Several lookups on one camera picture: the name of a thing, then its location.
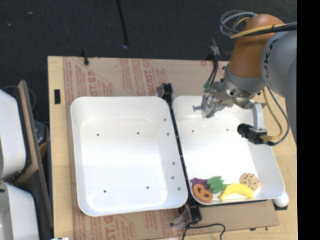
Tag orange pretzel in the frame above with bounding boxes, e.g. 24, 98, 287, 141
193, 183, 214, 203

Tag black cylinder on white bracket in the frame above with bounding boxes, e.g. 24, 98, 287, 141
236, 103, 268, 145

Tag black block with thin wires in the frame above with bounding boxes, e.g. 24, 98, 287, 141
170, 204, 203, 229
156, 83, 174, 100

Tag green broccoli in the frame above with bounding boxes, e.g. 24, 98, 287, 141
206, 175, 229, 194

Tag purple grapes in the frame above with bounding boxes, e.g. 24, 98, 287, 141
190, 177, 209, 190

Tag white plastic tray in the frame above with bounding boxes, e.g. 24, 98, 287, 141
172, 95, 286, 206
70, 96, 189, 218

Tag brown cardboard board red print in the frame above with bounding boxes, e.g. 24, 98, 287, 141
62, 56, 280, 240

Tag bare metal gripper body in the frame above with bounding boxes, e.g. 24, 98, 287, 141
209, 78, 256, 110

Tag brown chocolate chip biscuit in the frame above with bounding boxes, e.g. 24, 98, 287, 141
239, 172, 261, 192

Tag thin black rod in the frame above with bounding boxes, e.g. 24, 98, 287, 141
163, 93, 198, 210

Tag yellow banana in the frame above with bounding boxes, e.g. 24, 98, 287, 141
219, 183, 255, 201

